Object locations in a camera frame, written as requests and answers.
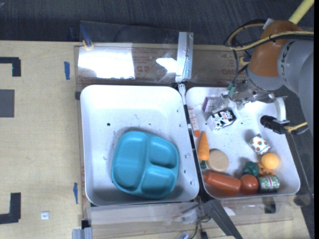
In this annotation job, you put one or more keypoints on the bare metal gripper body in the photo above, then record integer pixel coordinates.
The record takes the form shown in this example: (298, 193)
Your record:
(251, 92)

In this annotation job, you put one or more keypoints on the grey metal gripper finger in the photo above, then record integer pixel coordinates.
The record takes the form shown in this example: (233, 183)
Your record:
(223, 101)

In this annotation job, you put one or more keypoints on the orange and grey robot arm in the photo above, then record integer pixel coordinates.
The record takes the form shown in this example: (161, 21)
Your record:
(279, 58)

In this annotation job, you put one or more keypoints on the purple carton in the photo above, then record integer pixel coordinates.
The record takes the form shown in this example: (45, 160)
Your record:
(209, 104)

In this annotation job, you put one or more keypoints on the black and white cow carton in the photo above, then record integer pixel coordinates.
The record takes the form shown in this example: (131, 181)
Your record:
(221, 119)

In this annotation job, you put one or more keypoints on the orange and white packet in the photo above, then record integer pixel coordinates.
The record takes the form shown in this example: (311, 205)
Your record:
(194, 121)

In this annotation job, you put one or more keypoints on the white plastic tray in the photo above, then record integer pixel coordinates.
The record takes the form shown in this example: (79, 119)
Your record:
(134, 108)
(236, 141)

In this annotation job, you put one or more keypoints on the orange carrot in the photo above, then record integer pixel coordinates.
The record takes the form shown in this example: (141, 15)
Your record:
(203, 148)

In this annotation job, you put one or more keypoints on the white carton orange green print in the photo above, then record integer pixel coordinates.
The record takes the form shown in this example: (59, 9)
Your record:
(259, 144)

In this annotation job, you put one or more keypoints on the tan biscuit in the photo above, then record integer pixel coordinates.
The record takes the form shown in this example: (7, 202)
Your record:
(218, 160)

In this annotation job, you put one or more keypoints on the yellow orange fruit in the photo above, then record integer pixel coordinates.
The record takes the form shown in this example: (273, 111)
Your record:
(270, 160)

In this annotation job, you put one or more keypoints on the green broccoli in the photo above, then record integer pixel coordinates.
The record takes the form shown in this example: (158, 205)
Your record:
(251, 168)

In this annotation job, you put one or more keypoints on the small orange toy piece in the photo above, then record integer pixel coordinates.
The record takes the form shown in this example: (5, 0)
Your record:
(264, 171)

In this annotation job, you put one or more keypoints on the orange bottle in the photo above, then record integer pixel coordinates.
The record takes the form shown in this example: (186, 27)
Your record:
(221, 181)

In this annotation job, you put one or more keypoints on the red tomato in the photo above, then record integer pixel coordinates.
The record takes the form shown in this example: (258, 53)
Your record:
(249, 184)

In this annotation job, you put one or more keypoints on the green and red can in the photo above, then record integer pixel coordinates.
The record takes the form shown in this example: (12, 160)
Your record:
(268, 183)

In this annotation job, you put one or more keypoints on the blue divided plate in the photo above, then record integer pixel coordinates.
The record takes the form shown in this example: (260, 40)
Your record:
(144, 165)

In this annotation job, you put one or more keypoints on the black cylinder on white bracket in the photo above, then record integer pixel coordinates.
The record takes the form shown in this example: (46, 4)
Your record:
(274, 124)

